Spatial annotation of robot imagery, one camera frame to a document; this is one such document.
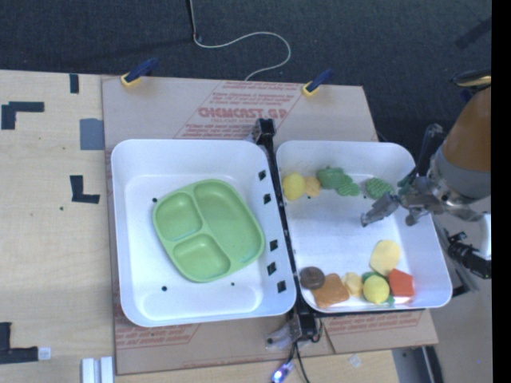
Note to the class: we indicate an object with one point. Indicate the pale yellow toy cheese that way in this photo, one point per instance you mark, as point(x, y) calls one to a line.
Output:
point(352, 283)

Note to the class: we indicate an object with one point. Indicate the green divided plate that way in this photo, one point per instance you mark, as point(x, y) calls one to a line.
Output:
point(223, 218)

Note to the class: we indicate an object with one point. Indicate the yellow lemon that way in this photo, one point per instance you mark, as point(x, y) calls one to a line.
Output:
point(294, 186)
point(375, 289)

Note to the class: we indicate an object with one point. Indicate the green ribbed toy vegetable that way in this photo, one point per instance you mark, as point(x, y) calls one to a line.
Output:
point(377, 187)

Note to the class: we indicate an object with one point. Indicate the white plastic tray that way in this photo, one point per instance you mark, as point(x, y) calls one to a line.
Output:
point(331, 234)
point(135, 230)

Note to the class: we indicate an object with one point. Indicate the small orange toy food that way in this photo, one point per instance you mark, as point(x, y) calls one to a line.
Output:
point(312, 187)

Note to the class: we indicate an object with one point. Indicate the brown doughnut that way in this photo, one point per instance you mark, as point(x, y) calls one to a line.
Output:
point(311, 277)

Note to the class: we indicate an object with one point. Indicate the pale yellow toy potato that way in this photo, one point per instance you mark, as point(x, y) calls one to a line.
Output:
point(385, 255)

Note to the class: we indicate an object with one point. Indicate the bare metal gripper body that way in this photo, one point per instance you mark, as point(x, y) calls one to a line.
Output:
point(423, 198)

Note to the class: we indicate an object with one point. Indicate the brown toy bread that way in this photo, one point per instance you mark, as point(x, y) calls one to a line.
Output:
point(330, 291)

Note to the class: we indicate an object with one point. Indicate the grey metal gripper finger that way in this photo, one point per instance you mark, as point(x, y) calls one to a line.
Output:
point(381, 208)
point(414, 215)

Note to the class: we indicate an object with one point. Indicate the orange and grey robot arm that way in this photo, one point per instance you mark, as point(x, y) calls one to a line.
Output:
point(471, 142)

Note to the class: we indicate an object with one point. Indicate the green broccoli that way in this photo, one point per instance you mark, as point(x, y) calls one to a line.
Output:
point(331, 177)

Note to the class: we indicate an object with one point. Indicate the brown cardboard board red print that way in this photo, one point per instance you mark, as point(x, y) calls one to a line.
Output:
point(167, 110)

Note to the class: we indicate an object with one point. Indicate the black cylinder on white bracket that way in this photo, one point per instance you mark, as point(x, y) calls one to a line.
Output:
point(473, 255)

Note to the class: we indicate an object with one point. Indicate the green ribbed toy leaf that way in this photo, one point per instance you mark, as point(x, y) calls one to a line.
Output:
point(349, 190)

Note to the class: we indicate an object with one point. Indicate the orange red carton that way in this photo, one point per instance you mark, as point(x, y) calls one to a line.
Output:
point(401, 283)

